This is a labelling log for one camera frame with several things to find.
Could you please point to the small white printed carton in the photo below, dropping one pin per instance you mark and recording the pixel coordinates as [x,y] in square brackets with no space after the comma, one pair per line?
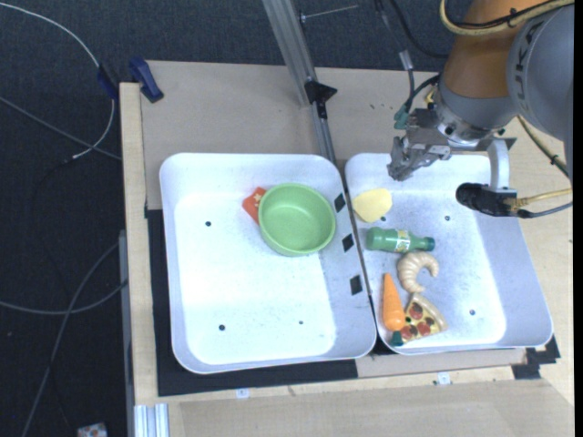
[92,430]

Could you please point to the beige croissant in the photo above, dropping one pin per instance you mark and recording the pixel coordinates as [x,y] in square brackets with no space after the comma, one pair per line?
[410,267]

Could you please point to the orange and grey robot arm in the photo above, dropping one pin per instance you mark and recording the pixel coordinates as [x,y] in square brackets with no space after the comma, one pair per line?
[537,75]

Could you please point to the pale wood board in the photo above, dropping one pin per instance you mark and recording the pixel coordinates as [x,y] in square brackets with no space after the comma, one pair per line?
[237,116]

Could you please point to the green bottle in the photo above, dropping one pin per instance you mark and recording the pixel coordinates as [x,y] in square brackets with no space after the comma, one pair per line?
[387,239]

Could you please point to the green bowl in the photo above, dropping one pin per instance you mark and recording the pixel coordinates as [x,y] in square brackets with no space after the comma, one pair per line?
[296,221]

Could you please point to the white plastic tray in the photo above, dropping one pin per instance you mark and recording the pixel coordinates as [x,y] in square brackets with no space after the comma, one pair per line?
[255,298]
[473,262]

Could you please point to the red packet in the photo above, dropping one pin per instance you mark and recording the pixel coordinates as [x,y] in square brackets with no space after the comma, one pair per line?
[250,204]

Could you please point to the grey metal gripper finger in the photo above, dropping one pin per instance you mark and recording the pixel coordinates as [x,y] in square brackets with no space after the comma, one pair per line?
[397,162]
[418,164]

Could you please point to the thin black rod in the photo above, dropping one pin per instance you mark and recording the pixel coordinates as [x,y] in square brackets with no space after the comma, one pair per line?
[363,267]

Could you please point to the orange carrot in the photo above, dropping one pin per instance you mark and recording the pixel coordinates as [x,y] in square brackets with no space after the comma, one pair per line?
[391,305]

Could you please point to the pizza slice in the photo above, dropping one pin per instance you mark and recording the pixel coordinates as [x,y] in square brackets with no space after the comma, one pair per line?
[423,319]

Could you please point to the yellow crisp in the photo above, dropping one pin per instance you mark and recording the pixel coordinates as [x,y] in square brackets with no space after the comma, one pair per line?
[372,204]

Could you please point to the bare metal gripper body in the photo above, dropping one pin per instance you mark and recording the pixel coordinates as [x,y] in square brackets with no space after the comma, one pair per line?
[423,132]

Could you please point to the black cylinder on white bracket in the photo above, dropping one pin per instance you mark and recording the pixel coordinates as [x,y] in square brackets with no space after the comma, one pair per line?
[483,197]

